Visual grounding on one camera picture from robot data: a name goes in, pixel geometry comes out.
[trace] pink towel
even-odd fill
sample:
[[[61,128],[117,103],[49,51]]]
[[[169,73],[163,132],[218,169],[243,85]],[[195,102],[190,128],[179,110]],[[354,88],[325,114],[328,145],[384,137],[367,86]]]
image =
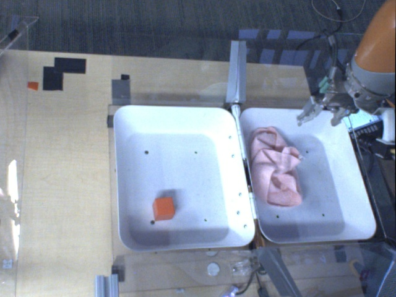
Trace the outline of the pink towel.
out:
[[[295,167],[299,152],[288,147],[273,127],[253,132],[251,171],[254,193],[272,205],[293,207],[302,201]]]

